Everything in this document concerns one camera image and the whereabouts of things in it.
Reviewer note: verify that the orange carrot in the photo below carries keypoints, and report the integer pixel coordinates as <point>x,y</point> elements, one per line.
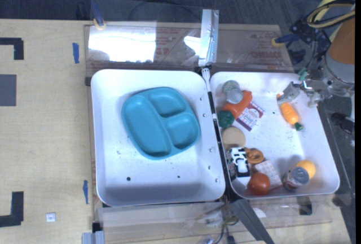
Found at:
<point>290,113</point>

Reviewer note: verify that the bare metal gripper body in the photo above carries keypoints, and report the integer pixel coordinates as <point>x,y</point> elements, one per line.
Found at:
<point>321,87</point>

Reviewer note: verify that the tan bread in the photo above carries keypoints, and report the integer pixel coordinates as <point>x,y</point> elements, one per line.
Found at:
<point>232,137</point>

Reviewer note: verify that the green topped small can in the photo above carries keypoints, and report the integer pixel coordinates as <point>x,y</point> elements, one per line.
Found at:
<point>229,85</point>

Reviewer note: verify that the red printed can silver top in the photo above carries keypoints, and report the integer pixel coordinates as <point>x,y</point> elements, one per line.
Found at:
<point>294,179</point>

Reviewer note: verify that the white packet red print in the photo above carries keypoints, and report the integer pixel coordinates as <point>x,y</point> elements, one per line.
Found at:
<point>251,117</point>

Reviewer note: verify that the red tomato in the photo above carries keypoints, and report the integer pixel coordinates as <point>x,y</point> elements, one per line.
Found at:
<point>258,184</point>

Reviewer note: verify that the blue divided plate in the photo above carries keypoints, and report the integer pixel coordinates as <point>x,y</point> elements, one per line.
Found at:
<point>146,124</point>

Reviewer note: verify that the thin black and white rod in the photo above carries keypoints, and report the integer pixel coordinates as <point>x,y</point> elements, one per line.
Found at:
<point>207,79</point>

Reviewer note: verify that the white plastic tray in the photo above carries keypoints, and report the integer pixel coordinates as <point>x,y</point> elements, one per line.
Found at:
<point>127,169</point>
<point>270,147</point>

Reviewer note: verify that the yellow ball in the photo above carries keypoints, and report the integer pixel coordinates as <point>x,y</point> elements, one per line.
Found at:
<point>308,166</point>

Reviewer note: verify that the orange bottle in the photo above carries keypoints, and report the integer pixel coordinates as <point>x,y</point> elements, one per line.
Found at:
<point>239,107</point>

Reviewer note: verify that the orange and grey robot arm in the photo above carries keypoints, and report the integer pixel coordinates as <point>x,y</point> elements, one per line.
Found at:
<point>342,45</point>

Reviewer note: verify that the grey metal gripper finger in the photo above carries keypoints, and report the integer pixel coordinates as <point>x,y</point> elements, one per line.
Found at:
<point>290,91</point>
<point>315,100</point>

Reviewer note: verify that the pale speckled packet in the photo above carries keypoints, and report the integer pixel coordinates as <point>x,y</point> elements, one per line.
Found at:
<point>271,173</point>

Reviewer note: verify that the green broccoli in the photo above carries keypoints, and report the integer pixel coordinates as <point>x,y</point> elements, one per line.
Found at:
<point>225,119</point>

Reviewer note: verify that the orange pretzel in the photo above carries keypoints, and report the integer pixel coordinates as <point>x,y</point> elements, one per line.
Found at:
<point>258,158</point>

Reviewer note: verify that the silver topped small can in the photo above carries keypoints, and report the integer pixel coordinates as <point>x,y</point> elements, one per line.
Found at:
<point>234,96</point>

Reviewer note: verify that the black cylinder on white bracket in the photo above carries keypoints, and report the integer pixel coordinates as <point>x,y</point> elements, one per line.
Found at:
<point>341,122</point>

